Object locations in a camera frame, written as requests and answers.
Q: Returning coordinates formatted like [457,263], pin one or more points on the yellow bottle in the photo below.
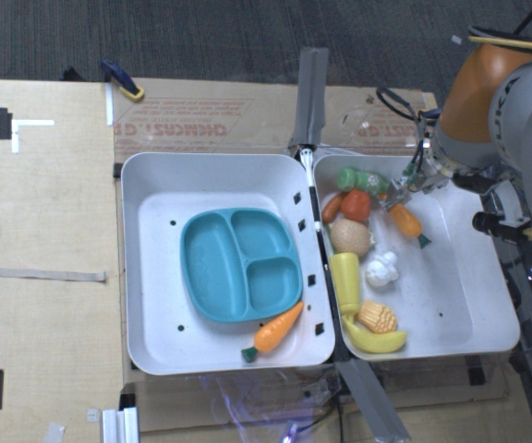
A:
[345,279]

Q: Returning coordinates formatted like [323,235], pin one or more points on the white cauliflower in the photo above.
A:
[381,270]

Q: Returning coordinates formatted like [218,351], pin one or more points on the tan round bread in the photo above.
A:
[350,237]

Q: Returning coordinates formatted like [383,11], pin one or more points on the white plastic tray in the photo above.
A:
[164,266]
[450,284]

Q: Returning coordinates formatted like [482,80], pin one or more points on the blue divided plate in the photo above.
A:
[220,266]

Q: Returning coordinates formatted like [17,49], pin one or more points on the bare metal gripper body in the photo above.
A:
[425,173]

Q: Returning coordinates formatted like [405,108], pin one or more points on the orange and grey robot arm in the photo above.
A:
[511,109]

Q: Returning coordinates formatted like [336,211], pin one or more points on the orange sausage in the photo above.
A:
[332,208]

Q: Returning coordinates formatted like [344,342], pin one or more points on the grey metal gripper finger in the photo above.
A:
[400,188]
[390,202]

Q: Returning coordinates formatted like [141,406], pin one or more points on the orange carrot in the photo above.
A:
[277,330]
[407,222]

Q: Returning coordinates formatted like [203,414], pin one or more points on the yellow banana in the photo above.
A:
[377,341]

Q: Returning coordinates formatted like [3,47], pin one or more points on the red pepper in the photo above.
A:
[356,206]

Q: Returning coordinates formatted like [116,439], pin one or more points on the brown cardboard board red print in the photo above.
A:
[229,123]

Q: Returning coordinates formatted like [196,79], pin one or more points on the black cylinder on white bracket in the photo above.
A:
[501,226]

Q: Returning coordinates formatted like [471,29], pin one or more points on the yellow corn piece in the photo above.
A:
[378,317]

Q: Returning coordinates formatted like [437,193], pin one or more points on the green bottle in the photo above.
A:
[363,181]

